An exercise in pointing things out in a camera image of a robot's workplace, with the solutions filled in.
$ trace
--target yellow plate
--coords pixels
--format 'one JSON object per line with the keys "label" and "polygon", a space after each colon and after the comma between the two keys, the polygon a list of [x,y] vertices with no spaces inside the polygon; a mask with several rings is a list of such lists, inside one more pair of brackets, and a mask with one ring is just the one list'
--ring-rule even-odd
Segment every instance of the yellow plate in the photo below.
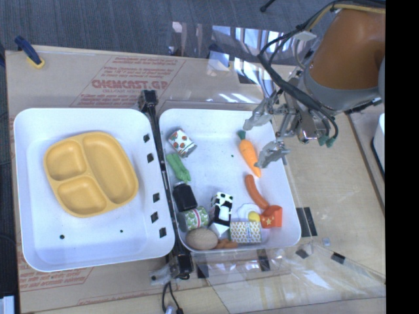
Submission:
{"label": "yellow plate", "polygon": [[53,144],[45,152],[44,169],[58,202],[76,217],[121,207],[138,191],[138,178],[124,149],[101,131]]}

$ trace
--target black cable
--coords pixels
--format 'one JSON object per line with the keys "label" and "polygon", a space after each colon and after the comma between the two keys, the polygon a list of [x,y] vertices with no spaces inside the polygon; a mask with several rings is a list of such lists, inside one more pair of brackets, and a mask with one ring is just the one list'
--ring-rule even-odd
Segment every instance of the black cable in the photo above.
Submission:
{"label": "black cable", "polygon": [[324,116],[326,116],[327,117],[327,119],[330,121],[330,123],[332,123],[332,125],[333,125],[333,129],[335,129],[335,134],[332,136],[332,138],[333,138],[333,140],[336,140],[336,138],[338,138],[338,134],[339,134],[339,128],[338,128],[338,125],[336,124],[336,122],[335,122],[335,119],[332,117],[332,116],[330,116],[327,112],[325,112],[325,111],[321,111],[321,113],[324,115]]}
{"label": "black cable", "polygon": [[318,18],[325,12],[325,10],[330,10],[330,11],[334,11],[335,10],[335,6],[336,4],[348,4],[349,6],[359,6],[359,7],[367,7],[367,8],[378,8],[378,9],[382,9],[386,6],[386,2],[385,0],[334,0],[333,2],[325,5],[321,10],[317,11],[313,16],[311,16],[309,19],[307,19],[307,21],[303,22],[302,24],[297,25],[295,28],[295,30],[290,31],[289,33],[282,35],[281,37],[278,37],[277,39],[274,39],[272,41],[270,41],[267,45],[265,45],[261,52],[264,52],[270,45],[272,45],[275,42],[278,42],[282,39],[287,38],[290,39],[292,36],[294,36],[296,33],[299,33],[301,31],[307,30],[309,27],[311,27],[317,20]]}
{"label": "black cable", "polygon": [[266,69],[266,72],[271,76],[272,80],[282,88],[286,93],[290,96],[294,97],[298,101],[300,101],[303,105],[306,105],[309,109],[313,109],[315,111],[322,112],[321,104],[318,103],[315,99],[310,97],[307,93],[303,92],[296,86],[286,82],[284,79],[281,78],[279,74],[272,68],[271,65],[261,56],[259,53],[257,55],[259,60],[262,63],[262,66]]}
{"label": "black cable", "polygon": [[164,296],[166,295],[166,291],[167,291],[167,289],[168,289],[168,288],[169,288],[169,291],[170,291],[170,295],[172,296],[172,299],[173,299],[173,301],[175,302],[176,307],[177,307],[177,311],[176,311],[176,313],[182,313],[182,312],[183,312],[183,310],[180,308],[180,306],[179,306],[179,304],[177,303],[177,300],[176,300],[176,298],[175,298],[175,296],[174,296],[174,294],[173,294],[173,290],[172,290],[172,282],[171,282],[171,281],[167,282],[167,283],[164,285],[164,288],[163,288],[163,295],[162,295],[162,309],[163,309],[163,313],[165,313],[165,312],[166,312],[166,310],[167,310],[166,306],[164,305]]}
{"label": "black cable", "polygon": [[362,105],[359,105],[359,106],[354,107],[354,108],[351,108],[351,109],[348,109],[347,111],[344,111],[344,113],[346,115],[349,115],[349,114],[352,114],[352,113],[359,113],[360,111],[362,111],[363,109],[366,109],[367,107],[377,106],[377,105],[379,105],[381,103],[382,103],[382,100],[376,101],[376,100],[373,99],[373,100],[371,100],[371,101],[369,101],[367,103],[364,103]]}

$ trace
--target clear plastic sheet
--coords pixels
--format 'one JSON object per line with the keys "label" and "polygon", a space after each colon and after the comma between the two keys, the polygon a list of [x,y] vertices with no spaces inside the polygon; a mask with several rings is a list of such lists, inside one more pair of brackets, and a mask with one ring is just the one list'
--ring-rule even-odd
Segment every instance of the clear plastic sheet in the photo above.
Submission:
{"label": "clear plastic sheet", "polygon": [[[279,35],[277,31],[173,22],[169,51],[174,56],[204,58],[205,64],[195,61],[189,66],[189,78],[171,84],[162,100],[260,103],[277,86],[256,55],[268,41]],[[270,46],[268,52],[272,53],[277,45]],[[287,80],[295,73],[295,55],[301,58],[309,48],[296,39],[284,45],[273,61],[283,79]],[[196,85],[205,90],[197,90]]]}
{"label": "clear plastic sheet", "polygon": [[223,261],[195,256],[229,313],[386,297],[383,275],[313,241],[253,254]]}

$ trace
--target green toy vegetable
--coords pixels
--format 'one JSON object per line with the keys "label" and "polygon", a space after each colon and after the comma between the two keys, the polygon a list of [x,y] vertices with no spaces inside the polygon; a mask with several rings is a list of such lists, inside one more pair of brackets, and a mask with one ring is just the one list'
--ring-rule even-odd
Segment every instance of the green toy vegetable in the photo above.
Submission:
{"label": "green toy vegetable", "polygon": [[179,155],[176,154],[167,154],[166,159],[169,162],[170,166],[175,172],[176,178],[180,181],[188,183],[191,181],[191,175],[185,166],[183,165]]}

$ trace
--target cable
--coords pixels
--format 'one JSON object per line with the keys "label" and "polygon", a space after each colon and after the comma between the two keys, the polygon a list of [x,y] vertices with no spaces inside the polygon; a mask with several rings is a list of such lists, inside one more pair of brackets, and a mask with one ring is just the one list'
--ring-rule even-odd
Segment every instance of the cable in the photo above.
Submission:
{"label": "cable", "polygon": [[272,80],[285,92],[287,92],[290,96],[294,97],[295,99],[299,100],[302,104],[306,105],[309,109],[313,109],[319,112],[322,112],[321,104],[317,102],[315,99],[310,97],[307,93],[303,92],[296,86],[286,82],[284,79],[281,78],[279,74],[272,68],[270,64],[261,56],[259,53],[257,55],[259,60],[262,63],[262,66],[266,69],[266,72],[271,76]]}
{"label": "cable", "polygon": [[180,306],[179,306],[179,304],[177,303],[177,300],[176,300],[176,298],[175,298],[175,296],[174,296],[174,294],[173,294],[173,290],[172,290],[172,282],[171,282],[171,281],[167,282],[167,283],[164,285],[164,288],[163,288],[163,295],[162,295],[162,309],[163,309],[163,313],[165,313],[165,312],[167,311],[167,308],[166,308],[166,306],[164,305],[164,296],[166,295],[166,291],[167,291],[167,289],[168,289],[168,288],[169,288],[169,291],[170,291],[170,295],[172,296],[172,299],[173,299],[173,301],[175,302],[176,307],[177,307],[177,309],[176,309],[176,314],[183,314],[183,310],[180,308]]}

